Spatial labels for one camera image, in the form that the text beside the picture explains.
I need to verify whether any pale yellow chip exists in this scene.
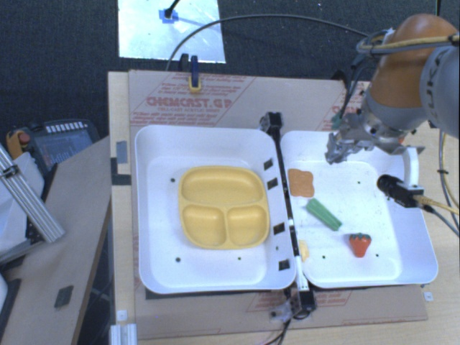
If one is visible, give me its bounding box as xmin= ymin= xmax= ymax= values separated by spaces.
xmin=297 ymin=239 xmax=311 ymax=263

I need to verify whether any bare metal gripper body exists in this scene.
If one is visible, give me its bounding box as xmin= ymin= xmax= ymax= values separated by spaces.
xmin=336 ymin=113 xmax=408 ymax=155

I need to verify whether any yellow divided plate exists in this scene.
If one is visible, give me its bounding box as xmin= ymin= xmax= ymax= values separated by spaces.
xmin=178 ymin=165 xmax=272 ymax=250

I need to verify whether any orange brown biscuit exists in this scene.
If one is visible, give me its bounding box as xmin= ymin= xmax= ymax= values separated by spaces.
xmin=287 ymin=168 xmax=316 ymax=198

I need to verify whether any orange red strawberry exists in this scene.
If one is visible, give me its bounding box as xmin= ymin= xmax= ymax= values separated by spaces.
xmin=348 ymin=232 xmax=372 ymax=259

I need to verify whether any white plastic tray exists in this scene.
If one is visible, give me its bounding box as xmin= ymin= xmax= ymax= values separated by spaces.
xmin=134 ymin=124 xmax=298 ymax=295
xmin=279 ymin=130 xmax=440 ymax=290

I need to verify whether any black cylinder on white bracket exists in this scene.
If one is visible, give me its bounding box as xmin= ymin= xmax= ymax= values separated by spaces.
xmin=376 ymin=145 xmax=425 ymax=208

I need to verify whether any brown cardboard board red print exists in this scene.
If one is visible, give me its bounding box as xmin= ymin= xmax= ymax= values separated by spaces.
xmin=127 ymin=69 xmax=429 ymax=341

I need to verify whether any thin black and white rod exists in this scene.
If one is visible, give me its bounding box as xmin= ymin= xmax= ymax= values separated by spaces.
xmin=270 ymin=126 xmax=309 ymax=294

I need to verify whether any green celery stick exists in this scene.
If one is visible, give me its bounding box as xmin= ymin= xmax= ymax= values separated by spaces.
xmin=305 ymin=197 xmax=344 ymax=232

